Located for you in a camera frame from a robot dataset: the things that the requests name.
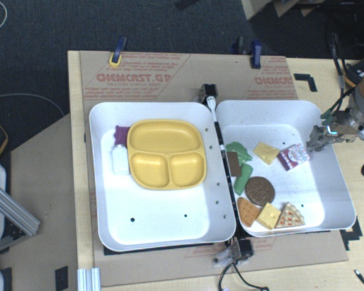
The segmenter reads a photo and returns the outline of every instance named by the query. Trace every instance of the yellow plate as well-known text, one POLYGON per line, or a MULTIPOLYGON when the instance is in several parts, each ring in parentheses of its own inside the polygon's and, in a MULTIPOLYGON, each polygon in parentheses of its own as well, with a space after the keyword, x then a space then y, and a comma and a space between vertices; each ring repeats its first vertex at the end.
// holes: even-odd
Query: yellow plate
POLYGON ((128 131, 130 172, 143 187, 186 189, 206 175, 205 149, 195 126, 175 119, 149 119, 128 131))

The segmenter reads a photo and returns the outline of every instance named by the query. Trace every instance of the wire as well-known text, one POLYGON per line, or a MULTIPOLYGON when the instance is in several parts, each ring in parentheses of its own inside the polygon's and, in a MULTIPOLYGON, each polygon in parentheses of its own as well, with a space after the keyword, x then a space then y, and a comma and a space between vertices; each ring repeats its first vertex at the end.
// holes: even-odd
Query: wire
POLYGON ((43 99, 49 103, 51 103, 54 107, 56 107, 58 109, 58 111, 62 114, 62 116, 65 116, 65 113, 63 112, 63 110, 59 107, 59 105, 57 105, 55 102, 53 102, 52 100, 50 100, 49 98, 43 97, 41 95, 37 95, 37 94, 29 94, 29 93, 11 93, 11 94, 3 94, 0 95, 0 98, 6 98, 6 97, 16 97, 16 96, 28 96, 28 97, 34 97, 34 98, 39 98, 39 99, 43 99))
POLYGON ((260 291, 269 291, 269 288, 268 287, 258 287, 258 286, 255 286, 253 284, 250 284, 248 283, 244 278, 243 276, 241 275, 241 273, 238 271, 237 269, 237 266, 236 266, 236 263, 237 262, 232 262, 230 264, 228 264, 226 267, 224 267, 223 271, 221 272, 221 275, 220 275, 220 278, 218 279, 218 291, 223 291, 223 288, 221 286, 221 282, 223 281, 223 278, 226 274, 226 272, 229 270, 229 268, 231 266, 233 266, 237 272, 237 275, 240 277, 240 279, 249 287, 252 287, 252 288, 255 288, 255 289, 258 289, 260 291))
POLYGON ((7 21, 8 11, 7 11, 7 8, 5 7, 4 3, 2 3, 1 1, 0 1, 0 5, 3 7, 4 12, 5 12, 4 19, 3 19, 3 21, 0 24, 0 28, 1 28, 5 24, 5 22, 7 21))

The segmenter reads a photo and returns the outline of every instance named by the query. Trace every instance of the yellow cheese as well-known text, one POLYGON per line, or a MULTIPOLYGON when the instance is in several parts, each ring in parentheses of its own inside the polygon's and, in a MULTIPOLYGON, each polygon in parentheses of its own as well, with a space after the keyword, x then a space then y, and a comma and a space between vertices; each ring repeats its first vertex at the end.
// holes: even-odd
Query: yellow cheese
POLYGON ((268 144, 263 142, 259 142, 254 149, 254 153, 259 156, 266 164, 271 165, 274 159, 279 154, 279 149, 271 147, 268 144))
POLYGON ((256 221, 267 229, 272 230, 275 227, 280 214, 281 211, 268 202, 261 210, 256 221))

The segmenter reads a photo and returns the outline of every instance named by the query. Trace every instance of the black floor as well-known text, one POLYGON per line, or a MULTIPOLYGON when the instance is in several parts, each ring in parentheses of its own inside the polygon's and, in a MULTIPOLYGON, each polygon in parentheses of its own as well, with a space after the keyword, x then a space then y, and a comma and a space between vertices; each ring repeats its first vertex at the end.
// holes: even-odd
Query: black floor
MULTIPOLYGON (((263 55, 329 58, 328 36, 336 32, 346 59, 364 57, 364 0, 327 0, 306 17, 294 8, 278 18, 268 4, 250 21, 240 0, 196 0, 188 7, 181 7, 184 0, 0 1, 8 12, 0 28, 7 151, 57 121, 57 107, 69 112, 67 51, 113 51, 119 35, 128 37, 132 52, 230 54, 242 36, 247 44, 259 39, 263 55)), ((4 15, 0 5, 0 23, 4 15)))

